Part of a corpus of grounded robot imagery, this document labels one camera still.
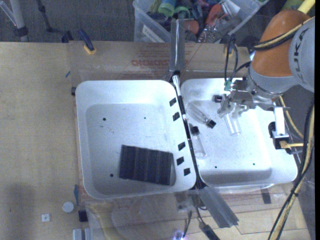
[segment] yellow cable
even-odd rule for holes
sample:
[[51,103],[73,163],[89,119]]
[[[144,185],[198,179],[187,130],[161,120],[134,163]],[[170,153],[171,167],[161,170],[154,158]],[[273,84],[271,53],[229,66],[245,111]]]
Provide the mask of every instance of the yellow cable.
[[286,38],[287,36],[291,35],[292,33],[294,33],[295,31],[297,31],[303,24],[306,24],[308,21],[310,21],[312,18],[307,19],[306,21],[304,21],[303,23],[299,24],[298,26],[294,27],[293,29],[289,30],[288,32],[282,34],[281,36],[279,36],[278,38],[271,40],[269,42],[266,43],[262,43],[262,44],[258,44],[253,46],[253,49],[257,49],[257,48],[264,48],[264,47],[268,47],[270,45],[273,45],[274,43],[277,43],[279,41],[281,41],[282,39]]
[[[315,105],[313,105],[311,113],[310,113],[310,123],[309,123],[309,129],[308,129],[308,140],[307,140],[307,150],[306,150],[306,157],[305,157],[305,163],[302,169],[302,174],[307,170],[308,164],[312,157],[312,149],[314,147],[314,132],[315,130]],[[300,181],[300,183],[297,185],[294,191],[291,199],[289,200],[288,204],[285,206],[283,212],[280,214],[279,219],[276,221],[276,226],[273,230],[273,232],[270,233],[268,240],[277,240],[281,234],[282,228],[288,218],[289,212],[291,207],[293,206],[296,197],[302,187],[303,180]]]
[[310,11],[310,9],[315,5],[315,3],[316,0],[304,0],[298,8],[298,11],[307,14]]
[[[281,105],[285,108],[285,107],[286,107],[286,104],[285,104],[285,101],[284,101],[284,99],[282,98],[282,96],[279,97],[279,100],[280,100]],[[286,110],[284,113],[285,113],[285,115],[286,115],[286,117],[287,117],[290,125],[291,125],[292,128],[294,129],[294,131],[300,136],[300,138],[303,139],[303,138],[304,138],[304,135],[303,135],[303,134],[301,133],[301,131],[299,131],[299,129],[296,127],[294,121],[292,120],[292,117],[291,117],[289,111]]]

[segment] metal stand leg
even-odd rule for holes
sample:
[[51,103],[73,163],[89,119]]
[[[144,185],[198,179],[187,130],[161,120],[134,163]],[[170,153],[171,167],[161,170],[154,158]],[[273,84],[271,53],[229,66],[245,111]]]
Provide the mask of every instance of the metal stand leg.
[[15,25],[17,27],[18,36],[21,42],[28,42],[28,29],[26,27],[19,0],[10,0],[12,12],[14,15]]
[[53,31],[53,28],[50,26],[48,17],[47,17],[47,15],[46,15],[46,8],[45,8],[45,6],[42,4],[41,0],[36,0],[36,3],[37,3],[37,5],[38,5],[38,9],[39,9],[39,11],[41,12],[42,17],[43,17],[43,19],[44,19],[44,22],[45,22],[45,25],[46,25],[46,31],[52,32],[52,31]]

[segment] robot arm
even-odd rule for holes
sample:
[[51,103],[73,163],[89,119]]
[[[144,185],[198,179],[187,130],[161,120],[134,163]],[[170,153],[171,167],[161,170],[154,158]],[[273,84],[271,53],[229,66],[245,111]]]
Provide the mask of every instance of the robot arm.
[[218,114],[236,118],[259,106],[274,112],[277,131],[273,136],[288,137],[283,108],[275,100],[295,85],[315,91],[315,18],[298,10],[281,11],[253,48],[256,51],[246,77],[232,83]]

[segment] small black object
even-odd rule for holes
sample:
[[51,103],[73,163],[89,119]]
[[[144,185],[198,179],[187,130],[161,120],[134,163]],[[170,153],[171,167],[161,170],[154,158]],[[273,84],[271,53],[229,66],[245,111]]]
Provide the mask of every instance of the small black object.
[[182,150],[184,147],[186,146],[186,143],[185,142],[182,142],[178,145],[178,150]]
[[173,121],[176,121],[179,117],[180,117],[179,112],[175,113],[175,114],[172,116]]
[[273,121],[273,122],[269,123],[269,125],[268,125],[268,131],[269,131],[270,138],[273,138],[274,135],[272,132],[275,130],[276,130],[276,122]]
[[87,222],[88,221],[87,212],[85,210],[79,210],[78,215],[79,215],[80,222]]
[[198,126],[194,126],[190,130],[192,135],[198,135],[200,133]]
[[214,102],[215,103],[221,103],[222,102],[222,96],[221,95],[214,95]]
[[287,152],[289,155],[292,155],[292,150],[290,148],[285,148],[285,152]]
[[170,100],[170,107],[172,107],[175,103],[177,102],[176,98],[173,98],[172,100]]
[[73,41],[74,38],[71,35],[71,32],[68,30],[64,33],[63,37],[61,37],[62,43],[69,43],[69,41]]
[[216,124],[217,123],[211,119],[205,125],[208,126],[209,128],[213,128],[213,127],[215,127]]
[[159,23],[160,25],[164,25],[166,23],[166,21],[168,20],[168,18],[162,14],[162,13],[151,13],[151,12],[147,12],[147,15],[153,19],[155,22]]
[[76,87],[71,87],[71,95],[76,96]]
[[190,168],[186,168],[186,169],[183,170],[183,175],[184,175],[184,176],[187,176],[187,175],[189,175],[190,173],[191,173]]
[[170,185],[172,153],[122,145],[120,156],[119,178]]
[[213,229],[209,225],[205,225],[201,228],[202,232],[206,235],[206,237],[210,240],[220,240],[220,238],[216,235]]
[[179,166],[185,161],[184,157],[181,156],[176,160],[176,165]]
[[261,195],[265,204],[271,204],[271,196],[268,189],[261,189]]
[[28,28],[26,26],[23,26],[21,28],[18,28],[18,29],[14,30],[14,34],[16,36],[20,37],[20,38],[28,35],[28,33],[29,33],[29,30],[28,30]]

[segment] white plastic tray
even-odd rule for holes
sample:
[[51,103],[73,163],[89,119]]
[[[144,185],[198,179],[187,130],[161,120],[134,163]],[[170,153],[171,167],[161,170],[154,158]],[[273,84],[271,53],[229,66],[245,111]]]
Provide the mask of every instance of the white plastic tray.
[[215,187],[265,187],[293,181],[298,172],[293,155],[276,150],[269,136],[268,125],[275,120],[271,111],[257,107],[238,118],[241,135],[230,136],[225,121],[217,114],[220,103],[214,95],[227,92],[223,78],[189,79],[181,86],[183,103],[196,103],[216,122],[213,129],[186,116],[190,124],[199,127],[202,143],[208,154],[197,159],[202,180]]
[[[162,80],[85,81],[76,88],[83,183],[95,199],[192,188],[194,164],[176,91]],[[180,117],[173,120],[173,115]],[[185,143],[179,150],[178,145]],[[119,178],[121,146],[173,153],[170,185]]]

